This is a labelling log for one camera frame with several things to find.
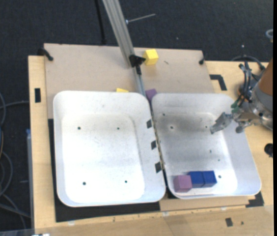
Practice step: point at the brown cardboard board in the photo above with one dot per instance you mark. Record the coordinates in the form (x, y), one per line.
(87, 67)

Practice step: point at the thin black and white rod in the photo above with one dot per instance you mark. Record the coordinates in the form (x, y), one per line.
(141, 82)

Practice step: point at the black cylinder on white bracket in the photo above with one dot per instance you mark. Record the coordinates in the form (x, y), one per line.
(269, 150)

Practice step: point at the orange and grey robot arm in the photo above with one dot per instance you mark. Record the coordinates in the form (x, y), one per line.
(267, 82)

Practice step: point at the yellow cube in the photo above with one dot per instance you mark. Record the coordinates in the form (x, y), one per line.
(121, 90)
(151, 57)

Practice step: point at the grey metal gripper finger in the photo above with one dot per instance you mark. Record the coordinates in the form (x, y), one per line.
(240, 128)
(219, 125)

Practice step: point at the white plastic tray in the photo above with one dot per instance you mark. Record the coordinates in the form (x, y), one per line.
(190, 151)
(104, 151)

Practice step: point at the purple cube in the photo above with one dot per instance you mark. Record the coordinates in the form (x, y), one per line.
(182, 183)
(151, 94)

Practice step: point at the blue cube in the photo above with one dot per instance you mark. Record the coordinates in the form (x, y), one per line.
(197, 179)
(209, 178)

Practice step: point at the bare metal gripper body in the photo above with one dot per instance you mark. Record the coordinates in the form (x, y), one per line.
(261, 115)

